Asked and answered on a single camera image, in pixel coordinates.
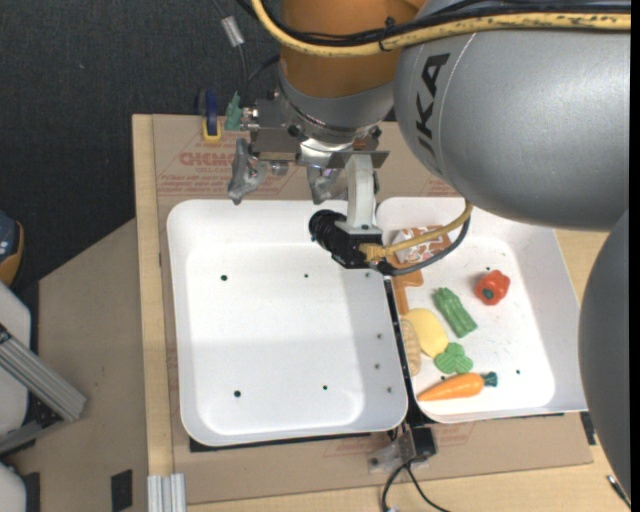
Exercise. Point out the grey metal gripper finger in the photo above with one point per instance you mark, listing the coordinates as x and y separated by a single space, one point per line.
324 185
245 175

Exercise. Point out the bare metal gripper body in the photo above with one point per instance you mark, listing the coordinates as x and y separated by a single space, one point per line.
280 142

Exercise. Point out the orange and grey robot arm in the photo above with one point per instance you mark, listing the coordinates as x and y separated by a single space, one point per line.
510 115

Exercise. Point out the white and orange carton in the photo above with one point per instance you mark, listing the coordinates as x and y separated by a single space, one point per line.
415 247

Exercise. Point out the orange flat toy piece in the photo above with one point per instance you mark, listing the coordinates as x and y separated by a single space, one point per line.
407 292

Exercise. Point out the white plastic tray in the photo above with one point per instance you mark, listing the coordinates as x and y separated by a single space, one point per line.
280 325
510 350

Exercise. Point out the green toy asparagus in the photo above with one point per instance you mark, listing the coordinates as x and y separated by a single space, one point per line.
455 315

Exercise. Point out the beige toy bread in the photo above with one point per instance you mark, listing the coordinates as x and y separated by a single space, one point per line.
413 350

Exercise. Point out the red toy bell pepper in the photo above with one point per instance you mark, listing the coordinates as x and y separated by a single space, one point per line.
492 287

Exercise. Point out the green toy broccoli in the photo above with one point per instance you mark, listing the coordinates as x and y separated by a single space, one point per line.
452 359

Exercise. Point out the orange toy carrot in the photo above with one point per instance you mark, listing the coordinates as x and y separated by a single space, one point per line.
455 387

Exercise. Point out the brown cardboard board red print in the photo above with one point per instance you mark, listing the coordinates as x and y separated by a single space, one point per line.
310 475

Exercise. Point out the black cylinder on white bracket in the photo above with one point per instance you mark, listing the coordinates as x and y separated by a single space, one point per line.
345 240

